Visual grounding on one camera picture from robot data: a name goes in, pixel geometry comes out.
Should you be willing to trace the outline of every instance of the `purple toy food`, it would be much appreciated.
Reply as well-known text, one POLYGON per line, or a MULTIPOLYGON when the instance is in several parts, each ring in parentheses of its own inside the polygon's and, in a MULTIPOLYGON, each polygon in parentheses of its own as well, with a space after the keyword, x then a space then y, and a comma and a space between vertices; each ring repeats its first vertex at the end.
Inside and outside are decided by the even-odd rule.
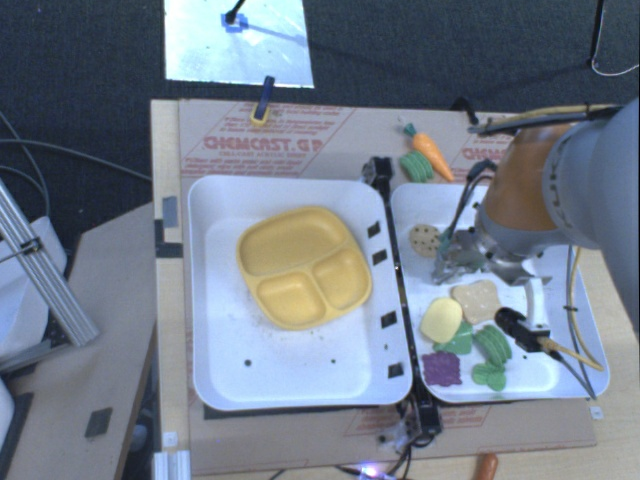
POLYGON ((436 352, 422 356, 424 377, 429 385, 452 386, 462 384, 460 358, 450 352, 436 352))

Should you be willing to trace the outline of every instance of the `yellow plate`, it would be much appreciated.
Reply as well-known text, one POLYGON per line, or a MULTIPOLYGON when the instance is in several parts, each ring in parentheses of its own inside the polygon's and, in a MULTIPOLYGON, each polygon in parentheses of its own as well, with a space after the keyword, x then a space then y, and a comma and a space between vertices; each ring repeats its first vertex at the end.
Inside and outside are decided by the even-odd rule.
POLYGON ((260 309, 285 329, 328 322, 371 293, 371 273, 353 235, 319 206, 251 226, 238 240, 236 259, 260 309))

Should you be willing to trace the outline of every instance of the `orange carrot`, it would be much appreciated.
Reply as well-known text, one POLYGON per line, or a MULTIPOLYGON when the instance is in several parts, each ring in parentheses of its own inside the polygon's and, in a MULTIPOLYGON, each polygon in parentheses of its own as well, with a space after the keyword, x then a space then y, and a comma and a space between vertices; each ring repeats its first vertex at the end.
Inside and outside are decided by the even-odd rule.
POLYGON ((431 162, 433 169, 447 181, 453 181, 453 174, 442 152, 426 133, 416 133, 413 136, 413 148, 420 151, 431 162))

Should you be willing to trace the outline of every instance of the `toy carrot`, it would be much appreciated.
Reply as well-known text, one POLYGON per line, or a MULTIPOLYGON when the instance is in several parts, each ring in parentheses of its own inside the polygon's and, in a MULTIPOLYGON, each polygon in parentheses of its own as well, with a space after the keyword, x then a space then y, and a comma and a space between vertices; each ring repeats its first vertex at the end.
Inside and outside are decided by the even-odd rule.
POLYGON ((445 180, 453 181, 454 178, 451 169, 449 169, 449 164, 447 164, 433 139, 426 133, 418 133, 411 123, 405 126, 404 132, 413 137, 413 148, 427 157, 433 169, 445 180))

